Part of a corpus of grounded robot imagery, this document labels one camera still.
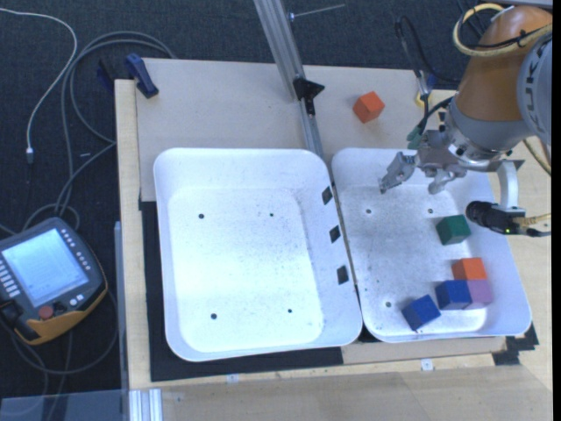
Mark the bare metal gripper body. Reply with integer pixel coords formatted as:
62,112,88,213
415,129,503,181

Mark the green cube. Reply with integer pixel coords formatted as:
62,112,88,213
435,214,472,246

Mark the orange cube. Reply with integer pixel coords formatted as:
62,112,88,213
352,90,386,125
451,257,488,282

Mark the white plastic tray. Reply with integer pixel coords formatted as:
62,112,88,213
330,146,534,344
153,146,365,362

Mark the blue cube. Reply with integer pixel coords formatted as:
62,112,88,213
401,294,442,332
434,278,472,311

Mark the purple cube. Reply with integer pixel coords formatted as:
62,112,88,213
465,278,494,306

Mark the pale wood board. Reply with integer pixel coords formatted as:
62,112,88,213
134,57,508,365

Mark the black cylinder on white bracket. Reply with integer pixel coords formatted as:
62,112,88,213
465,159,527,236

